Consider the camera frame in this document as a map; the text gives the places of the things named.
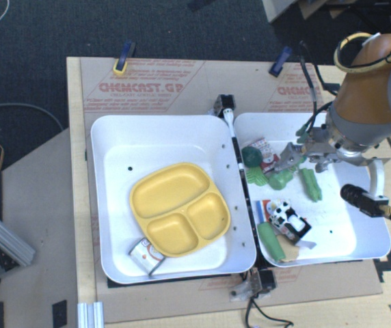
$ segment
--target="wooden table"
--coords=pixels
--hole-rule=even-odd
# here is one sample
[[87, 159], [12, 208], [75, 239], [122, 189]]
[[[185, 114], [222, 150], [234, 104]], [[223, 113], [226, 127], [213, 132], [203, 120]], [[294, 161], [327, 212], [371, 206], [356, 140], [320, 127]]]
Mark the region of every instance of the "wooden table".
[[[80, 58], [67, 59], [68, 100], [70, 114], [70, 140], [72, 156], [72, 183], [75, 214], [75, 243], [77, 262], [78, 302], [97, 301], [92, 251], [90, 199], [85, 161], [85, 127], [83, 116], [83, 94]], [[333, 66], [322, 66], [321, 73], [327, 82], [341, 83], [344, 74]], [[373, 155], [391, 157], [391, 151], [383, 142]], [[385, 193], [391, 203], [391, 160], [386, 163]], [[388, 222], [391, 233], [391, 222]], [[268, 315], [294, 322], [295, 327], [391, 327], [391, 271], [384, 273], [383, 294], [348, 299], [333, 299], [292, 305], [266, 307]], [[241, 327], [244, 324], [244, 310], [228, 310], [208, 314], [176, 316], [107, 324], [106, 327]], [[251, 325], [277, 327], [267, 321], [256, 310], [250, 314]]]

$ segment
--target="metal bracket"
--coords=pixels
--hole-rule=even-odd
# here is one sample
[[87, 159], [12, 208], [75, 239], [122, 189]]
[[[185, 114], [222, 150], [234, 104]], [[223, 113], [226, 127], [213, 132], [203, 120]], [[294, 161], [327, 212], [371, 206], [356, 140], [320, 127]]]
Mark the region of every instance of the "metal bracket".
[[233, 287], [229, 292], [230, 301], [247, 301], [262, 290], [259, 272], [250, 274], [242, 283]]
[[0, 221], [0, 249], [21, 266], [29, 266], [35, 250]]
[[79, 328], [104, 328], [103, 303], [101, 301], [92, 304], [79, 303], [77, 305], [77, 318]]
[[373, 159], [368, 165], [370, 174], [370, 189], [368, 192], [373, 196], [384, 194], [384, 164], [381, 159]]

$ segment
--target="yellow divided plate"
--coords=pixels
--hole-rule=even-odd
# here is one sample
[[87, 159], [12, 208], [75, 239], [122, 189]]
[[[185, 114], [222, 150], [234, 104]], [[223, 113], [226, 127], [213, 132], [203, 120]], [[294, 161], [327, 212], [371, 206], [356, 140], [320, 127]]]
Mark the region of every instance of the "yellow divided plate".
[[170, 165], [142, 178], [131, 190], [130, 205], [147, 239], [165, 256], [199, 250], [230, 225], [223, 196], [193, 163]]

